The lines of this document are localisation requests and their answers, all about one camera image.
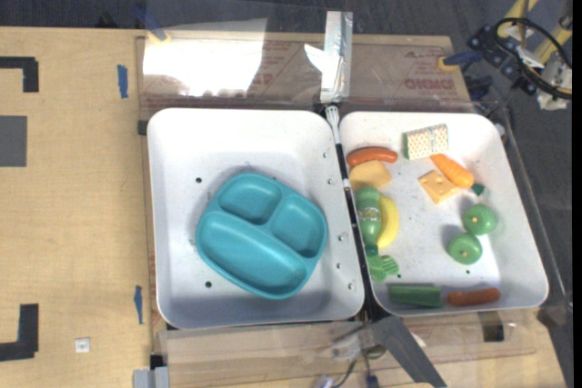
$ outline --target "wooden table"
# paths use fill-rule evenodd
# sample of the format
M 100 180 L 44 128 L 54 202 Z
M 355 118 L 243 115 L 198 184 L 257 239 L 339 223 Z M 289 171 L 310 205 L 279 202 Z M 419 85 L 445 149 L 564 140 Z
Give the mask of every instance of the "wooden table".
M 137 30 L 0 28 L 0 56 L 33 56 L 40 67 L 38 93 L 23 92 L 22 71 L 0 70 L 0 115 L 27 118 L 25 167 L 0 167 L 0 342 L 16 341 L 20 304 L 39 308 L 38 352 L 1 362 L 0 385 L 131 386 L 133 370 L 149 366 L 146 207 L 136 131 L 140 38 Z M 118 65 L 127 69 L 127 98 Z M 436 368 L 449 386 L 564 386 L 547 330 L 527 321 L 533 353 Z M 89 352 L 75 350 L 79 338 L 90 339 Z M 402 369 L 377 374 L 384 386 L 410 383 Z M 362 383 L 355 374 L 345 386 Z

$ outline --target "teal divided plate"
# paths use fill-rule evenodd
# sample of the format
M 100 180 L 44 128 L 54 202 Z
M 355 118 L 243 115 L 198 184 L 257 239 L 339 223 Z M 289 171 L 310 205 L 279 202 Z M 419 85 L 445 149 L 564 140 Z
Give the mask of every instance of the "teal divided plate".
M 327 240 L 321 210 L 273 178 L 237 174 L 196 228 L 200 257 L 227 280 L 266 299 L 286 299 L 309 280 Z

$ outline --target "toy sausage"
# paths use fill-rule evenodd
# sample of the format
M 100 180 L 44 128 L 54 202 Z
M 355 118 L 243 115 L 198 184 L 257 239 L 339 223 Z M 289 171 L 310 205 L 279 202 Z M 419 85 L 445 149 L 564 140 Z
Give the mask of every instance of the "toy sausage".
M 397 159 L 398 154 L 385 147 L 365 147 L 364 149 L 356 149 L 350 153 L 347 156 L 347 164 L 349 166 L 356 166 L 371 160 L 379 160 L 393 164 Z
M 500 297 L 501 292 L 497 288 L 482 288 L 474 291 L 452 291 L 447 300 L 451 305 L 462 306 L 494 303 Z

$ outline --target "metal bracket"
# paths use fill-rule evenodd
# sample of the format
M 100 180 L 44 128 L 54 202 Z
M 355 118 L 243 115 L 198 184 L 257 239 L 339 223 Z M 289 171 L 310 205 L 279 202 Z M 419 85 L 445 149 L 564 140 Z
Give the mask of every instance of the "metal bracket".
M 483 341 L 485 343 L 501 343 L 505 341 L 505 331 L 498 312 L 480 312 L 478 316 L 483 329 Z
M 497 46 L 495 43 L 494 35 L 495 31 L 493 31 L 493 27 L 490 25 L 485 25 L 467 41 L 467 46 L 474 51 L 482 53 L 483 58 L 487 62 L 493 65 L 509 81 L 515 83 L 518 79 L 520 79 L 517 60 Z M 504 41 L 506 47 L 516 47 L 513 38 L 509 37 Z M 527 80 L 521 82 L 519 84 L 519 88 L 528 95 L 533 95 L 536 93 L 536 87 L 529 83 Z
M 390 316 L 371 323 L 370 330 L 376 344 L 387 348 L 415 383 L 429 383 L 435 388 L 447 387 L 401 318 Z
M 169 388 L 170 374 L 167 367 L 134 370 L 133 388 Z

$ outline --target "toy carrot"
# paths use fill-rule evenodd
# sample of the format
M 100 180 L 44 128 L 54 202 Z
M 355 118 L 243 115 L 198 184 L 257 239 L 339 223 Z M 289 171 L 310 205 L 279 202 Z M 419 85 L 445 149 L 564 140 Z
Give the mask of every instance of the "toy carrot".
M 469 188 L 475 183 L 475 178 L 471 172 L 446 155 L 434 154 L 430 158 L 451 183 L 461 188 Z

